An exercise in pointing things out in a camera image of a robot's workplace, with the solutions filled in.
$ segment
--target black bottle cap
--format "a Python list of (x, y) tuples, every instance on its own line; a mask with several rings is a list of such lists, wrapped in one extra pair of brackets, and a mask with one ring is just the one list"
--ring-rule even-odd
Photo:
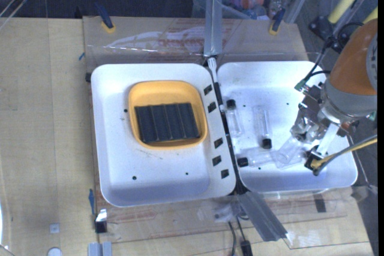
[(247, 157), (239, 158), (238, 159), (238, 165), (239, 165), (239, 167), (247, 167), (249, 165), (248, 158)]
[(227, 100), (227, 108), (228, 109), (236, 108), (236, 101), (235, 100)]
[(272, 140), (270, 138), (264, 138), (263, 139), (263, 148), (264, 149), (271, 149), (272, 148)]

